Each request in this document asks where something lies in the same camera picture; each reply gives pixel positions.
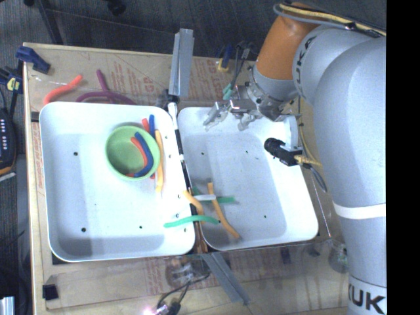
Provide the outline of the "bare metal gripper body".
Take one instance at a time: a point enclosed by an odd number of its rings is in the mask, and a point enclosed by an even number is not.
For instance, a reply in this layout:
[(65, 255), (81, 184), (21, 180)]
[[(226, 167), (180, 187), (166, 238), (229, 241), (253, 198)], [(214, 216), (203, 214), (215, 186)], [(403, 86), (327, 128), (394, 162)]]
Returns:
[(283, 109), (296, 97), (294, 84), (236, 85), (228, 92), (228, 111), (235, 115), (281, 121)]

